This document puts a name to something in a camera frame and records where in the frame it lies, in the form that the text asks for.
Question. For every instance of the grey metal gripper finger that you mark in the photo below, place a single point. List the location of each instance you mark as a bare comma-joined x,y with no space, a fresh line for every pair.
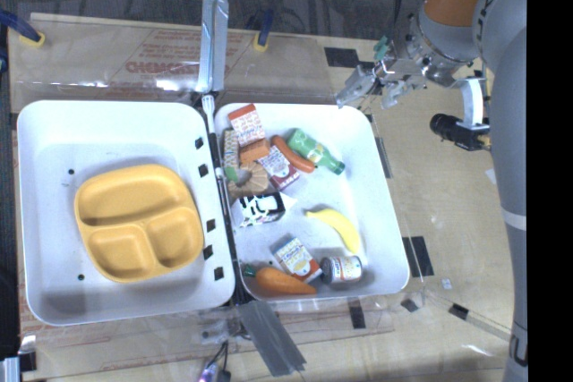
358,85
393,93

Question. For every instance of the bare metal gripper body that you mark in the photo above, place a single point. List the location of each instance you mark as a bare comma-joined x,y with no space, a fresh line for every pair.
409,67

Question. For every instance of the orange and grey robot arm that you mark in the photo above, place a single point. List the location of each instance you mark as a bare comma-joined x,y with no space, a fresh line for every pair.
501,36

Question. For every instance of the green bottle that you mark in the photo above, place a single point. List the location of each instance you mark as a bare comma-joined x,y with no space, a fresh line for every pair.
311,150

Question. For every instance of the orange sausage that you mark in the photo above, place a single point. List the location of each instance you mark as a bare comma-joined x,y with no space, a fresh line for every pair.
291,153

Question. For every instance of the white plastic tray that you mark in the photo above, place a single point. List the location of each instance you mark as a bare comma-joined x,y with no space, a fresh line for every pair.
367,201
53,192

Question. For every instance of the red and white carton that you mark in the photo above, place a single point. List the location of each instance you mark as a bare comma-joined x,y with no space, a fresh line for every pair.
281,172

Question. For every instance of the orange and white patterned carton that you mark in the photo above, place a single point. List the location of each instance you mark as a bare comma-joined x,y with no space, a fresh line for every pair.
247,123

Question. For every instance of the brown bread slice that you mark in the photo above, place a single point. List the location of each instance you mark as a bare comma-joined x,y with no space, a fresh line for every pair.
254,151

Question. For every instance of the yellow banana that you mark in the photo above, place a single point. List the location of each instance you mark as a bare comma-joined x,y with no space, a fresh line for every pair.
342,228

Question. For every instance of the white and green patterned carton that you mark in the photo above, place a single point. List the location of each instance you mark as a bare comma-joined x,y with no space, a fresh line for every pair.
231,154

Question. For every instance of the black and white carton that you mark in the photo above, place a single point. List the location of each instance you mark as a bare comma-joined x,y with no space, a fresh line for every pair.
262,208

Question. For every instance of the small white can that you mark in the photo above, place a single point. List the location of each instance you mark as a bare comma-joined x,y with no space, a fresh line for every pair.
344,269

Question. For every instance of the white and orange juice carton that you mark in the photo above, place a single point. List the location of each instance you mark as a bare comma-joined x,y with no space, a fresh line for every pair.
296,259

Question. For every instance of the orange carrot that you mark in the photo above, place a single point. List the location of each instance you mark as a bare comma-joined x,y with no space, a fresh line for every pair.
279,282

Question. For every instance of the brown cardboard board red print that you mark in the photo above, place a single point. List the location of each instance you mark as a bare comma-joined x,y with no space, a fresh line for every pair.
134,58

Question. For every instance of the yellow divided plate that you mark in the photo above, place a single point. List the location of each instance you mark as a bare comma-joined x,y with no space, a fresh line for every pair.
134,219

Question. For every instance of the black cylinder on white bracket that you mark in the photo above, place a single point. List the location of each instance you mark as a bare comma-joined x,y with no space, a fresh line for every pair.
461,132

